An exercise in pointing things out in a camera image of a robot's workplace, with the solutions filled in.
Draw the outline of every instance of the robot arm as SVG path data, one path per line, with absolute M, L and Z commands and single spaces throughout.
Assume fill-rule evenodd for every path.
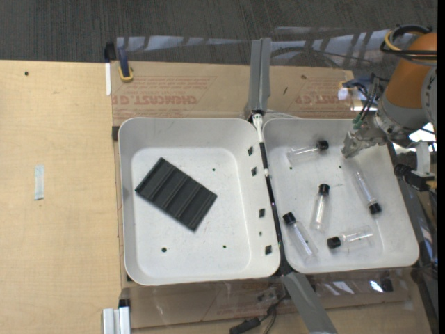
M 408 31 L 422 35 L 408 50 L 401 51 L 392 44 L 388 35 L 396 37 L 396 34 Z M 360 120 L 356 132 L 347 133 L 341 150 L 345 158 L 354 157 L 364 148 L 384 145 L 387 141 L 412 148 L 416 145 L 409 138 L 412 132 L 428 122 L 434 125 L 435 130 L 437 128 L 437 66 L 429 62 L 437 59 L 437 34 L 420 26 L 399 27 L 387 34 L 385 42 L 394 48 L 393 53 L 401 52 L 400 56 L 407 58 L 400 61 L 379 98 L 377 112 Z

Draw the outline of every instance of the white tray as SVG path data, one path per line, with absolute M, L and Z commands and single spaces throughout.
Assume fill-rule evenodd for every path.
M 280 252 L 258 136 L 250 123 L 133 118 L 120 127 L 119 147 L 124 260 L 135 282 L 260 278 L 277 271 Z M 134 191 L 160 157 L 217 195 L 195 232 Z M 260 209 L 265 210 L 261 218 Z M 268 255 L 267 246 L 272 246 Z
M 401 190 L 385 146 L 362 150 L 352 159 L 344 159 L 340 149 L 350 120 L 273 119 L 264 124 L 269 171 L 283 232 L 284 249 L 289 264 L 302 273 L 324 273 L 358 269 L 405 267 L 416 262 L 419 245 L 403 201 Z M 306 146 L 327 140 L 329 149 L 319 157 L 292 166 L 286 158 L 291 146 Z M 373 218 L 351 182 L 356 163 L 362 169 L 382 213 Z M 318 185 L 330 185 L 330 227 L 322 235 L 309 227 Z M 318 260 L 304 263 L 287 241 L 282 216 L 293 212 L 302 221 L 318 247 Z M 346 230 L 369 225 L 374 232 L 372 248 L 350 252 L 332 252 L 326 239 Z

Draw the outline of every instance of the dark floor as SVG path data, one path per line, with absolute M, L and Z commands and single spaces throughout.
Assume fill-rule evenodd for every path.
M 278 26 L 436 29 L 437 5 L 438 0 L 0 0 L 0 59 L 102 62 L 107 41 L 131 35 L 252 40 Z

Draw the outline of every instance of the wooden table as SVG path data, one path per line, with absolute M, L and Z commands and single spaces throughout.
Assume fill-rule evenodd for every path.
M 104 64 L 0 61 L 0 72 L 0 333 L 100 333 L 102 309 L 115 308 L 120 294 Z M 42 200 L 34 200 L 37 164 Z M 428 333 L 419 291 L 407 285 L 409 303 L 328 314 L 340 333 Z M 237 323 L 135 332 L 227 333 Z M 290 314 L 271 333 L 289 330 L 307 332 Z

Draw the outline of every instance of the glass vial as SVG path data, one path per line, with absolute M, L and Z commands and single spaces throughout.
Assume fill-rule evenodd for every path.
M 311 228 L 319 232 L 327 229 L 326 207 L 329 199 L 329 189 L 327 184 L 318 186 L 318 193 L 315 196 L 314 209 L 312 210 Z
M 283 215 L 287 225 L 289 240 L 296 247 L 305 262 L 313 260 L 318 252 L 314 241 L 300 221 L 296 221 L 291 212 Z
M 376 214 L 382 211 L 382 208 L 378 204 L 377 198 L 372 194 L 368 183 L 366 182 L 363 173 L 360 170 L 356 170 L 354 173 L 355 186 L 359 193 L 362 195 L 364 202 L 369 208 L 371 214 Z
M 365 225 L 361 228 L 344 232 L 336 237 L 327 239 L 327 247 L 331 250 L 341 248 L 344 250 L 372 246 L 373 231 Z
M 286 152 L 287 159 L 291 164 L 295 164 L 298 160 L 318 154 L 320 151 L 327 150 L 329 143 L 326 140 L 317 142 L 315 145 L 308 145 L 302 148 L 291 148 Z

